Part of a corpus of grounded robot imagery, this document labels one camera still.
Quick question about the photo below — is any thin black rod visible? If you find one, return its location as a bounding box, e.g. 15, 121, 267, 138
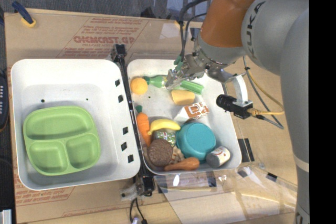
118, 56, 148, 179

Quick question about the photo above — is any teal bowl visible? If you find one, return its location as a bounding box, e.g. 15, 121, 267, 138
175, 122, 217, 164

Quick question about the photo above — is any brown biscuit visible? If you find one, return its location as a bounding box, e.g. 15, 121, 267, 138
146, 138, 174, 168

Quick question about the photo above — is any white plastic tray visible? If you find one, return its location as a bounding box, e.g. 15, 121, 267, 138
10, 58, 141, 191
127, 59, 243, 176

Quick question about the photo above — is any orange carrot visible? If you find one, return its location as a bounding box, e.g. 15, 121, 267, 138
135, 105, 152, 147

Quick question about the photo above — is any green divided plate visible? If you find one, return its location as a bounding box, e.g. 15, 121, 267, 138
23, 105, 102, 176

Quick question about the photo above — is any yellow toy cheese wedge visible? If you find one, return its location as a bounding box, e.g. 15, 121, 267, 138
171, 89, 196, 106

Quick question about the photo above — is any white and grey can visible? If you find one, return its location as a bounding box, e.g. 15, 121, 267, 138
206, 146, 231, 169

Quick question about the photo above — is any orange toy fruit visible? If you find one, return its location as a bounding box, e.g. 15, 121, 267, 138
130, 77, 149, 95

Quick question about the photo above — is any tan toy pretzel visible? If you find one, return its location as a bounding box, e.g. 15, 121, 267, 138
170, 146, 186, 165

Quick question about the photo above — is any brown cardboard board red print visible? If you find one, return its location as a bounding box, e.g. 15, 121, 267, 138
4, 7, 299, 224

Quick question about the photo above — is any black block with thin wires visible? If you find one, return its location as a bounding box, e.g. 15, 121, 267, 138
134, 175, 156, 197
110, 44, 128, 61

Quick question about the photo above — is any small green label can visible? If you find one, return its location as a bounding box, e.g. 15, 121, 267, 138
152, 130, 177, 148

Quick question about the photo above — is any green toy bottle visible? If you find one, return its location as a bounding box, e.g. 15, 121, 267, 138
143, 74, 169, 89

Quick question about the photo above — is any black cylinder on white bracket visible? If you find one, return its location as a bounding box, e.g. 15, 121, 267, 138
216, 73, 254, 120

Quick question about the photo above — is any green toy cucumber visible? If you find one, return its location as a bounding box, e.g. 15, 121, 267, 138
180, 80, 205, 95

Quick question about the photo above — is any yellow banana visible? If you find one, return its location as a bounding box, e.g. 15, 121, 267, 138
147, 119, 182, 136

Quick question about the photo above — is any brown toy chicken drumstick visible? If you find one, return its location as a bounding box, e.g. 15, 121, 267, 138
164, 156, 201, 172

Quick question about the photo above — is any white and orange carton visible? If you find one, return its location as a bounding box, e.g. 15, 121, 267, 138
174, 101, 210, 124

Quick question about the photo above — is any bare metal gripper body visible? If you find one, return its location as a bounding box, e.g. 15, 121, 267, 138
180, 51, 224, 80

